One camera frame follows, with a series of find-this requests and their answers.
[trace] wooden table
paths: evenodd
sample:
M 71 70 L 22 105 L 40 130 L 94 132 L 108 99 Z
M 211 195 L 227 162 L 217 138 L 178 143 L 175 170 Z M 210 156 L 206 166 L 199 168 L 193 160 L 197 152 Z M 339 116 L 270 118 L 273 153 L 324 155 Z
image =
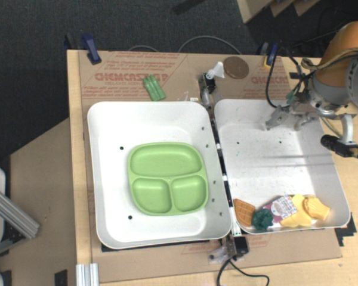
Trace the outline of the wooden table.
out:
M 287 73 L 294 72 L 294 65 L 283 59 Z M 87 179 L 85 170 L 85 148 L 82 133 L 82 102 L 78 51 L 67 52 L 69 80 L 70 130 L 72 142 L 73 192 L 75 204 L 76 258 L 78 264 L 92 263 Z M 350 106 L 347 112 L 358 113 Z M 354 140 L 358 142 L 358 117 L 354 119 Z M 266 274 L 270 285 L 358 285 L 358 160 L 333 155 L 350 209 L 357 227 L 353 237 L 345 238 L 343 258 L 318 262 L 292 263 L 261 268 L 250 268 L 251 274 Z M 134 281 L 111 282 L 102 285 L 215 285 L 217 272 L 168 276 Z M 251 279 L 235 270 L 223 273 L 222 284 L 265 285 L 264 279 Z

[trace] blue clamp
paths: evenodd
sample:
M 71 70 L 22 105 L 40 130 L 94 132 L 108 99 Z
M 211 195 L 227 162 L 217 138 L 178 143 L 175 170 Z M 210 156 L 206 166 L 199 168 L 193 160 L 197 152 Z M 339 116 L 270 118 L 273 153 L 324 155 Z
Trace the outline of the blue clamp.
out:
M 272 62 L 274 61 L 274 56 L 276 55 L 278 47 L 279 47 L 279 45 L 277 43 L 273 42 L 272 47 L 270 48 L 270 52 L 268 54 L 267 60 L 266 60 L 267 66 L 272 65 Z
M 95 48 L 93 37 L 89 33 L 86 33 L 81 36 L 81 40 L 84 48 L 89 51 L 88 58 L 90 62 L 92 64 L 99 64 L 102 62 L 100 56 L 98 55 L 97 49 Z

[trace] orange cookie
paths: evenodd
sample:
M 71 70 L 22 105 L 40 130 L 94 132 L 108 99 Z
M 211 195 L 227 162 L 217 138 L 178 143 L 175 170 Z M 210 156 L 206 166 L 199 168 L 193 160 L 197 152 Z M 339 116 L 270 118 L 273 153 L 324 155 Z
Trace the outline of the orange cookie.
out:
M 251 226 L 252 217 L 255 213 L 255 206 L 239 199 L 234 199 L 233 205 L 234 211 L 236 212 L 237 221 L 242 225 Z

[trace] black floor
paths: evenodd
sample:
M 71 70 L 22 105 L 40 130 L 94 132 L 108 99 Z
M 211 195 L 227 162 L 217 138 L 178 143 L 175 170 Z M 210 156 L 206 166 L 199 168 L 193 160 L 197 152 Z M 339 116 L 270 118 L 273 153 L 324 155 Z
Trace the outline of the black floor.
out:
M 322 0 L 301 17 L 293 6 L 276 18 L 264 9 L 248 24 L 236 0 L 0 0 L 0 160 L 69 116 L 67 33 L 77 46 L 81 34 L 92 34 L 98 49 L 177 52 L 194 36 L 212 35 L 243 54 L 282 41 L 295 56 L 320 57 L 330 32 L 352 20 L 358 0 Z M 210 39 L 183 52 L 235 53 Z

